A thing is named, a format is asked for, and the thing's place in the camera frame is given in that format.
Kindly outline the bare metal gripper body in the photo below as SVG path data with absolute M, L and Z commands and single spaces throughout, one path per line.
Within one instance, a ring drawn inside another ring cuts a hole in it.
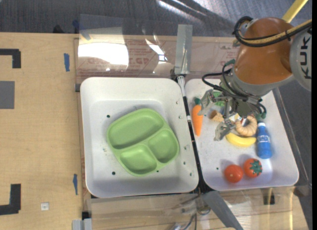
M 229 118 L 234 114 L 240 117 L 247 117 L 259 113 L 259 96 L 248 94 L 247 92 L 231 85 L 221 85 L 222 96 L 225 98 L 224 118 Z

